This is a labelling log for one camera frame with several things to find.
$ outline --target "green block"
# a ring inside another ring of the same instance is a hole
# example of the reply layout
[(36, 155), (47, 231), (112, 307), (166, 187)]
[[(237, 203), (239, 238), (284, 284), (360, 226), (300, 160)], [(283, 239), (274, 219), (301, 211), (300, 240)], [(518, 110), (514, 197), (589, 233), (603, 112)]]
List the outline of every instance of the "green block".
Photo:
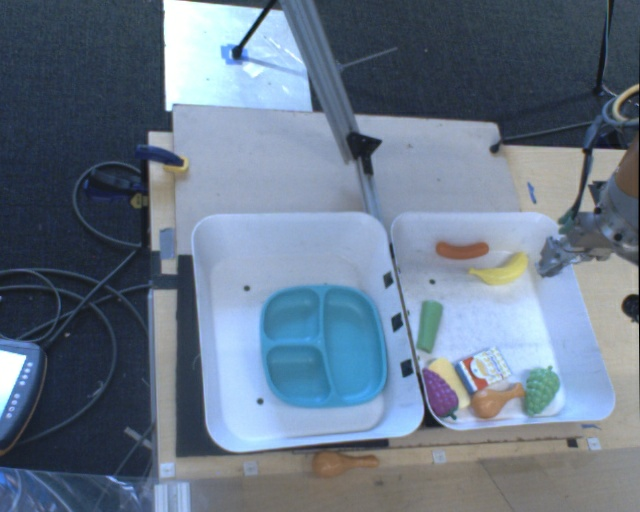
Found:
[(442, 304), (435, 300), (426, 300), (422, 303), (418, 343), (416, 344), (420, 350), (424, 350), (429, 354), (433, 350), (433, 344), (436, 341), (441, 318)]

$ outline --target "toy banana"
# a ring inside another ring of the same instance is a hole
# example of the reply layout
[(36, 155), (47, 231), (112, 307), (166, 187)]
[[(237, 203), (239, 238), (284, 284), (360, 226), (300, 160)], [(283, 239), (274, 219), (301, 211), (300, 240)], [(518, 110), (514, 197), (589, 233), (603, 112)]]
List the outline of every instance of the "toy banana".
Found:
[(473, 274), (491, 285), (507, 284), (516, 280), (527, 269), (529, 258), (526, 253), (518, 252), (502, 267), (495, 268), (470, 268), (469, 274)]

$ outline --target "yellow cable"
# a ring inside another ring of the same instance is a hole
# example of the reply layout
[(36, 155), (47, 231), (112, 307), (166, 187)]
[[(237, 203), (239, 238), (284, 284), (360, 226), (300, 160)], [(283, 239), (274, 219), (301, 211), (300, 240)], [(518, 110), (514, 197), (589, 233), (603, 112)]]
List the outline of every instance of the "yellow cable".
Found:
[(621, 123), (630, 121), (628, 117), (625, 117), (620, 113), (620, 108), (625, 101), (627, 101), (633, 95), (638, 94), (638, 91), (640, 91), (640, 84), (633, 85), (623, 93), (619, 94), (616, 100), (613, 102), (613, 105), (611, 105), (611, 117)]

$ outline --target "blue plate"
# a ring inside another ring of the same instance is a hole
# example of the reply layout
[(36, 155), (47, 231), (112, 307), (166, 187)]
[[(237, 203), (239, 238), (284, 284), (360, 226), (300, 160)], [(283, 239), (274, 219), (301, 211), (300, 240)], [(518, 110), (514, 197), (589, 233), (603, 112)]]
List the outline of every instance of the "blue plate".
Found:
[(271, 295), (260, 317), (262, 362), (271, 390), (300, 407), (357, 405), (387, 380), (378, 311), (345, 286), (297, 286)]

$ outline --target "device screen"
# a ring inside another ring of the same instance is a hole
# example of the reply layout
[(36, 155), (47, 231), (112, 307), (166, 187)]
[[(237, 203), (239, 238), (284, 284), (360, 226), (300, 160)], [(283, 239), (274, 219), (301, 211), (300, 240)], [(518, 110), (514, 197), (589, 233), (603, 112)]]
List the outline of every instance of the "device screen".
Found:
[(26, 359), (26, 355), (0, 350), (0, 414), (9, 401)]

